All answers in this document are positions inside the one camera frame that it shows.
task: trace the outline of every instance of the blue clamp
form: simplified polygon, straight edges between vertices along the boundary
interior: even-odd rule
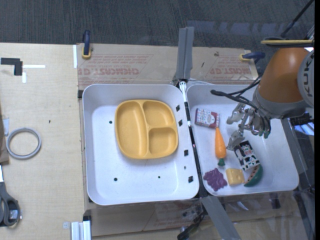
[[[249,62],[251,59],[254,59],[254,63],[256,64],[260,59],[263,59],[266,57],[266,54],[261,51],[255,51],[255,52],[250,52],[247,54],[240,54],[239,59],[242,62]]]
[[[91,49],[90,49],[90,31],[86,30],[82,36],[82,42],[84,43],[84,47],[82,48],[82,58],[89,59],[91,57]]]

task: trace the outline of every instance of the metal bar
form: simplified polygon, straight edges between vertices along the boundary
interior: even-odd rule
[[[201,198],[200,201],[223,240],[241,240],[234,224],[216,196],[208,195]]]
[[[70,239],[71,240],[80,240],[80,230],[79,222],[75,221],[71,223],[70,227]]]
[[[190,78],[190,71],[193,68],[192,47],[195,36],[195,28],[189,26],[179,29],[178,58],[175,72],[175,80]]]
[[[86,220],[83,222],[83,240],[91,240],[91,222]]]

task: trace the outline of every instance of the gray carpet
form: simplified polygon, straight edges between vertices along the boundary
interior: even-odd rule
[[[279,36],[309,0],[0,0],[0,42],[76,44],[85,30],[102,44],[176,46],[179,28],[195,27],[194,46],[245,48]],[[302,39],[314,25],[315,3],[287,33]]]

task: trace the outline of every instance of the scissor handle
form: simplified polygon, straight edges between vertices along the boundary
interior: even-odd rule
[[[11,210],[17,210],[16,218],[10,218]],[[19,220],[20,213],[18,201],[7,193],[5,183],[0,182],[0,223],[3,221],[6,226],[12,226]]]

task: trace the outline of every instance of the yellow divided plate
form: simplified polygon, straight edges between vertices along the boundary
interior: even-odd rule
[[[124,101],[116,108],[114,122],[118,146],[129,158],[163,158],[177,149],[176,119],[171,108],[161,101]]]

